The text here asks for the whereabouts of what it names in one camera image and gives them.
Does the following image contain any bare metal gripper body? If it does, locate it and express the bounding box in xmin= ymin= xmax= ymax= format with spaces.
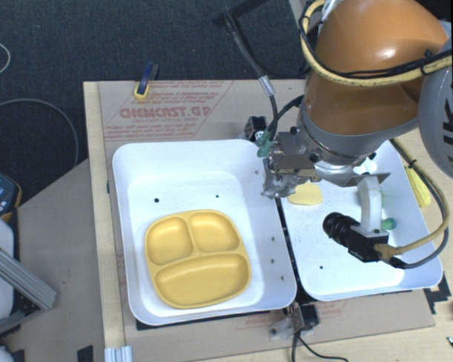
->
xmin=262 ymin=128 xmax=362 ymax=190

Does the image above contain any pale yellow flat toy food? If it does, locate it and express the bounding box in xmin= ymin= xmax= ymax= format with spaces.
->
xmin=286 ymin=182 xmax=324 ymax=208

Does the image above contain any thin black rod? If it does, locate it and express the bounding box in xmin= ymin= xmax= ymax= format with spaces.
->
xmin=275 ymin=197 xmax=303 ymax=306

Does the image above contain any white plastic tray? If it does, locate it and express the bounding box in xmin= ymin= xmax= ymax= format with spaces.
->
xmin=111 ymin=136 xmax=300 ymax=327
xmin=275 ymin=138 xmax=445 ymax=304

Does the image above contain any yellow divided plate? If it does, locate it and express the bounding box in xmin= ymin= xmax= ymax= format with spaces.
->
xmin=142 ymin=208 xmax=253 ymax=312

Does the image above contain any brown cardboard board red print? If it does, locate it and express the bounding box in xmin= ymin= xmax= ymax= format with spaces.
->
xmin=96 ymin=70 xmax=438 ymax=362

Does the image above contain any yellow corn cob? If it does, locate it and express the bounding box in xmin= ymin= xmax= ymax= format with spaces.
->
xmin=404 ymin=163 xmax=433 ymax=209

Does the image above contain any black block with thin wires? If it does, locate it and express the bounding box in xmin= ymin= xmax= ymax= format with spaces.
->
xmin=242 ymin=115 xmax=269 ymax=142
xmin=266 ymin=302 xmax=323 ymax=341

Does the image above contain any black cylinder on white bracket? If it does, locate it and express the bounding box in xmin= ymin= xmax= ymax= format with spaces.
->
xmin=320 ymin=171 xmax=395 ymax=265

